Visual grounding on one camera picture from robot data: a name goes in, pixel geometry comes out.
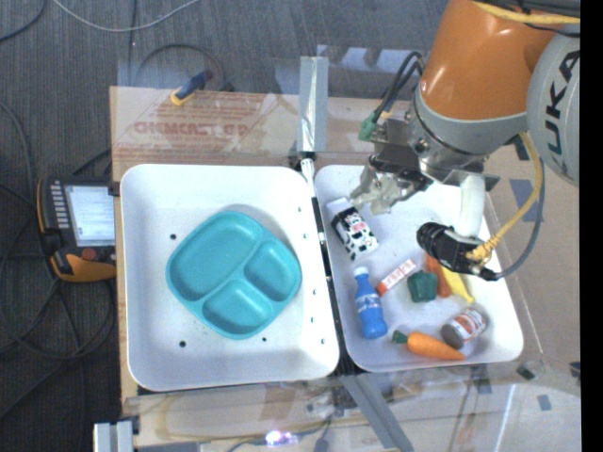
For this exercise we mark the orange and white packet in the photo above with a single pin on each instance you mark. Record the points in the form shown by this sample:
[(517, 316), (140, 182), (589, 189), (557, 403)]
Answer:
[(393, 278)]

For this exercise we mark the brown cardboard board red print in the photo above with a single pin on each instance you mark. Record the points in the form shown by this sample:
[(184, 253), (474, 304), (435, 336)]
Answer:
[(198, 130)]

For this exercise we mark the blue bottle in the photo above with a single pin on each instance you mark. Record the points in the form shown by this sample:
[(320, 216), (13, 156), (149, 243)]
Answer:
[(369, 309)]

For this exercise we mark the yellow banana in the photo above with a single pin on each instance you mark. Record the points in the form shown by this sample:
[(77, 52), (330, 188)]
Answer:
[(459, 286)]

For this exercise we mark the green pepper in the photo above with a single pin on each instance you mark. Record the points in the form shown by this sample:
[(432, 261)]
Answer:
[(422, 286)]

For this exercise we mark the white plastic tray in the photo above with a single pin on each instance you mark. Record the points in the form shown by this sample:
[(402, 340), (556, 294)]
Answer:
[(410, 233), (151, 346)]

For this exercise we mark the blue divided plate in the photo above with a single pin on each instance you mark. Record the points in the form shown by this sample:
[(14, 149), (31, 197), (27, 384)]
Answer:
[(231, 271)]

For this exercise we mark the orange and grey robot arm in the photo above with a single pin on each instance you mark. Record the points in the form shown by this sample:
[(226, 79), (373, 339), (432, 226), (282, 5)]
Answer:
[(476, 59)]

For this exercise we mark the orange carrot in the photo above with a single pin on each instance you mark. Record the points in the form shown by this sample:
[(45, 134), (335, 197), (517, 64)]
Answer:
[(431, 345)]

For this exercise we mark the white cow print carton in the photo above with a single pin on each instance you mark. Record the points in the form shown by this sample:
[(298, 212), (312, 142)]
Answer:
[(354, 231)]

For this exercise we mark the red and white can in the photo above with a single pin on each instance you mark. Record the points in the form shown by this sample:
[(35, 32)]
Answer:
[(466, 327)]

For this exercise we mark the black cylinder on white bracket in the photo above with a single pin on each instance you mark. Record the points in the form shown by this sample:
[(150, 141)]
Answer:
[(447, 247)]

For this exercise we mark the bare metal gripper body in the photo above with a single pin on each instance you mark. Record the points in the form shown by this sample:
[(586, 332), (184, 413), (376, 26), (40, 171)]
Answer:
[(400, 158)]

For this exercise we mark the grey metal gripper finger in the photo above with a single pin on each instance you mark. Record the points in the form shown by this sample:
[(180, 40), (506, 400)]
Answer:
[(363, 191), (386, 193)]

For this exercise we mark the orange sausage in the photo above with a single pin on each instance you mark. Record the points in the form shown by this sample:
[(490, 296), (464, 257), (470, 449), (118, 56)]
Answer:
[(442, 285)]

